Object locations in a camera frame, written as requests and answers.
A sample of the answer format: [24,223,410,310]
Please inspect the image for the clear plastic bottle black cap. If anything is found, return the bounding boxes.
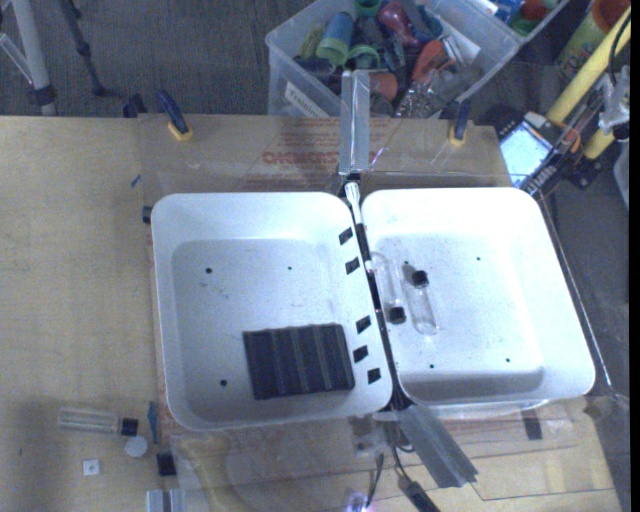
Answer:
[369,251,408,326]
[56,405,140,437]
[402,269,441,337]

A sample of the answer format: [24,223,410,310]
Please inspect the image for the white plastic tray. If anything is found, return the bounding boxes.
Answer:
[150,191,394,433]
[359,186,598,407]

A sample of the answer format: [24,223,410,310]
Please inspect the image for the black ribbed rectangular block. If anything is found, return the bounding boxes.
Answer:
[241,323,357,402]

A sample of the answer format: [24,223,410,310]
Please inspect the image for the brown cardboard board red print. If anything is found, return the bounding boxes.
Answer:
[135,112,617,502]

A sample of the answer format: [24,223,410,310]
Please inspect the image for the clear plastic storage bin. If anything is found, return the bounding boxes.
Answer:
[264,0,522,120]

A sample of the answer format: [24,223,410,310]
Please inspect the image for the white round cap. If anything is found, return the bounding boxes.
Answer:
[123,434,150,459]

